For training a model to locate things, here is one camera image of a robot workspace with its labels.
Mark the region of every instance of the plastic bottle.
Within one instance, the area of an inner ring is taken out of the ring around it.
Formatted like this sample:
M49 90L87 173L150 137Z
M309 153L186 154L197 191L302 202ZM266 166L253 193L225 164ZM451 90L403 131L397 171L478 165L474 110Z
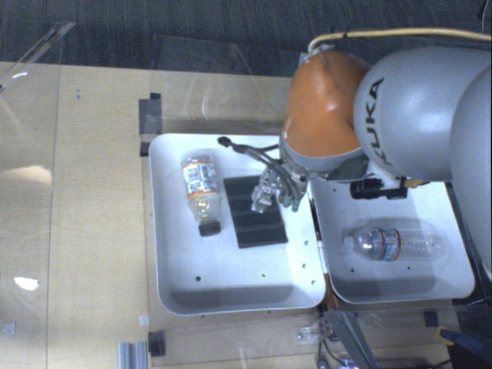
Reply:
M221 196L218 193L217 174L210 155L194 153L181 163L188 192L188 207L198 223L201 236L218 234Z
M345 237L346 248L376 261L435 260L445 251L445 240L431 229L367 228Z

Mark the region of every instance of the white tray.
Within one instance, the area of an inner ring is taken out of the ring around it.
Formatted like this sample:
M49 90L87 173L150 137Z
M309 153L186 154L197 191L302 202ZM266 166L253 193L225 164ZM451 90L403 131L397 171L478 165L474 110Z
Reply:
M349 184L311 182L331 283L354 304L464 298L475 279L444 183L408 190L406 199L354 200ZM433 228L447 240L435 261L372 261L349 251L343 237L365 227Z
M312 308L324 298L321 267L307 199L297 213L281 207L286 244L238 247L224 184L221 233L201 237L187 205L181 160L207 149L222 178L260 175L263 164L217 143L220 135L164 134L150 147L158 295L176 314ZM273 145L276 136L230 135L238 144Z

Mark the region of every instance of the black bottle cap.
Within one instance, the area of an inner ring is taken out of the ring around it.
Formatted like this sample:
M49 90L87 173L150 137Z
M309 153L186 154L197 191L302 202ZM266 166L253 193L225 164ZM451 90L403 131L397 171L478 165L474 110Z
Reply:
M200 224L198 226L198 230L200 231L200 235L202 237L215 235L221 232L221 223L219 223L218 221L209 221L207 223Z

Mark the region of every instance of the dark floor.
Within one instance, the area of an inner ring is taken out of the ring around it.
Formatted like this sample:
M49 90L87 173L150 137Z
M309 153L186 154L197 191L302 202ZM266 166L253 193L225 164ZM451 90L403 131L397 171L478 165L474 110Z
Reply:
M67 64L161 68L172 53L162 47L163 40L172 36L254 48L248 52L254 73L289 75L295 64L289 54L283 57L285 70L272 71L258 62L272 49L304 51L315 35L330 30L444 26L481 31L484 1L0 0L0 60L17 60L52 22L73 21ZM490 31L490 17L487 26ZM407 40L402 42L352 41L340 48L371 62L407 46Z

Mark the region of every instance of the bottle label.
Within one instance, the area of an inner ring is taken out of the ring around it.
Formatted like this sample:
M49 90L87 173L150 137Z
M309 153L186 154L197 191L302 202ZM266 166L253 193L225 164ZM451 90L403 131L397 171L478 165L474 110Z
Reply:
M377 229L381 234L381 252L378 260L394 261L398 258L401 251L400 232L396 228Z
M197 195L218 193L215 168L211 161L198 161L183 167L188 198Z

